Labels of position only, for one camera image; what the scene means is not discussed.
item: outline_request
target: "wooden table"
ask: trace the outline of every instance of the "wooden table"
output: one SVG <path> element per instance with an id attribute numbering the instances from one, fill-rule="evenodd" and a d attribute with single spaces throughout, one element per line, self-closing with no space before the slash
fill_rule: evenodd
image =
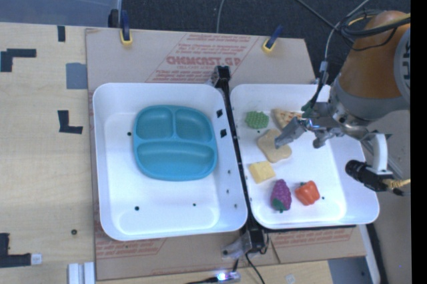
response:
<path id="1" fill-rule="evenodd" d="M 0 283 L 66 283 L 70 263 L 92 262 L 93 200 L 87 90 L 68 90 L 68 63 L 86 63 L 85 28 L 67 27 L 66 41 L 50 25 L 0 23 L 0 51 L 36 49 L 0 72 L 0 233 L 9 254 L 41 253 L 41 265 L 0 269 Z M 59 133 L 58 110 L 82 134 Z M 242 283 L 260 283 L 251 268 Z M 259 268 L 266 283 L 331 284 L 327 261 Z M 214 272 L 144 277 L 108 283 L 187 283 Z"/>

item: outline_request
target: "toy bread slice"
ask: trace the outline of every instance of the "toy bread slice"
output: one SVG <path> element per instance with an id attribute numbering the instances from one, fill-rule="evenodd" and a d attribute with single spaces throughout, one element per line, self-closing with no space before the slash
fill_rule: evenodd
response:
<path id="1" fill-rule="evenodd" d="M 270 129 L 265 135 L 260 137 L 257 141 L 258 147 L 262 150 L 268 161 L 276 163 L 281 159 L 287 159 L 291 154 L 292 150 L 289 145 L 282 145 L 276 149 L 274 145 L 274 139 L 280 135 L 280 132 L 276 129 Z"/>
<path id="2" fill-rule="evenodd" d="M 298 119 L 301 119 L 302 114 L 295 111 L 273 109 L 273 116 L 280 129 L 283 129 L 291 121 L 292 118 L 297 117 Z"/>

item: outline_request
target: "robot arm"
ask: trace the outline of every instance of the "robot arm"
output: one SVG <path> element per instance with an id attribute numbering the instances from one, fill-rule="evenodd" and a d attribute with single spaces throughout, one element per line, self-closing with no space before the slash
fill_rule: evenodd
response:
<path id="1" fill-rule="evenodd" d="M 347 19 L 342 27 L 344 36 L 352 34 L 347 24 L 357 20 Z M 302 108 L 303 119 L 293 118 L 275 144 L 291 143 L 306 131 L 316 136 L 315 148 L 343 135 L 369 142 L 374 146 L 373 165 L 350 161 L 346 172 L 372 190 L 383 191 L 397 184 L 391 183 L 392 173 L 386 170 L 386 137 L 368 126 L 390 112 L 410 108 L 410 15 L 377 13 L 352 37 L 356 40 L 331 85 L 328 102 L 317 102 L 315 95 Z"/>

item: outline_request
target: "clear plastic container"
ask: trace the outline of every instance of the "clear plastic container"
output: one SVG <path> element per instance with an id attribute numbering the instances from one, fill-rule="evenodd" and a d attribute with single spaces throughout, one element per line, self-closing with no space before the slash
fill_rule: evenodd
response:
<path id="1" fill-rule="evenodd" d="M 108 27 L 113 9 L 121 0 L 0 0 L 0 21 Z"/>

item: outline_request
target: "white tray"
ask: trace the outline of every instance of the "white tray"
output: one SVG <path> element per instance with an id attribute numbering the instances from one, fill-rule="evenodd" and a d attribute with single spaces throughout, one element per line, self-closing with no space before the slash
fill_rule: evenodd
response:
<path id="1" fill-rule="evenodd" d="M 373 222 L 379 214 L 375 192 L 352 179 L 345 172 L 351 159 L 364 160 L 360 143 L 350 137 L 335 137 L 319 149 L 312 146 L 316 138 L 306 132 L 290 143 L 292 155 L 289 159 L 272 163 L 276 177 L 256 184 L 249 172 L 249 165 L 265 161 L 266 157 L 256 141 L 268 129 L 280 128 L 272 116 L 272 109 L 300 111 L 312 98 L 316 85 L 239 85 L 230 97 L 238 143 L 250 196 L 252 213 L 258 223 L 269 229 L 297 229 L 354 225 Z M 325 87 L 319 101 L 327 101 L 329 87 Z M 249 111 L 261 111 L 270 117 L 265 129 L 252 129 L 245 123 Z M 274 182 L 284 179 L 291 189 L 292 206 L 289 211 L 279 213 L 270 206 L 270 194 Z M 312 180 L 318 186 L 321 199 L 313 205 L 304 206 L 296 199 L 294 190 L 301 182 Z"/>
<path id="2" fill-rule="evenodd" d="M 136 115 L 151 105 L 182 105 L 210 118 L 218 162 L 195 181 L 144 175 L 133 156 Z M 129 241 L 236 231 L 248 208 L 221 93 L 209 85 L 108 83 L 93 94 L 99 211 L 104 231 Z"/>

